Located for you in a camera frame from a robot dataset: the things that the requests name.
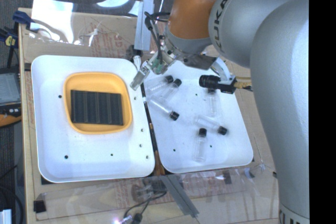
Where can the black cylinder on white bracket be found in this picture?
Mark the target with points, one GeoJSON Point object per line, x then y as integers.
{"type": "Point", "coordinates": [210, 81]}

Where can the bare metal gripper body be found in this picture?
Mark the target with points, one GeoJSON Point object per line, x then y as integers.
{"type": "Point", "coordinates": [199, 61]}

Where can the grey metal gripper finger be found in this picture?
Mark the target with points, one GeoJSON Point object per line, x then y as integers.
{"type": "Point", "coordinates": [137, 78]}

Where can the white plastic tray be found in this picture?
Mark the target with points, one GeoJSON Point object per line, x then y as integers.
{"type": "Point", "coordinates": [183, 139]}
{"type": "Point", "coordinates": [86, 154]}

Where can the black ribbed rack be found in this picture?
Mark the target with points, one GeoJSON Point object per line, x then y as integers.
{"type": "Point", "coordinates": [97, 107]}

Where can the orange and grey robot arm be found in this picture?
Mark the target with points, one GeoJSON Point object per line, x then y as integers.
{"type": "Point", "coordinates": [278, 65]}

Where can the clear bottle with black cap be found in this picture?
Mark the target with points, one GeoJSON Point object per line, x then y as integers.
{"type": "Point", "coordinates": [177, 83]}
{"type": "Point", "coordinates": [169, 78]}
{"type": "Point", "coordinates": [174, 115]}
{"type": "Point", "coordinates": [202, 132]}
{"type": "Point", "coordinates": [222, 130]}
{"type": "Point", "coordinates": [212, 105]}

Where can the brown cardboard board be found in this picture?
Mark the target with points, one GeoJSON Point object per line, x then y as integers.
{"type": "Point", "coordinates": [78, 39]}

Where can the yellow rounded square bowl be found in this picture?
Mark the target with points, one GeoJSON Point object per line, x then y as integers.
{"type": "Point", "coordinates": [97, 81]}

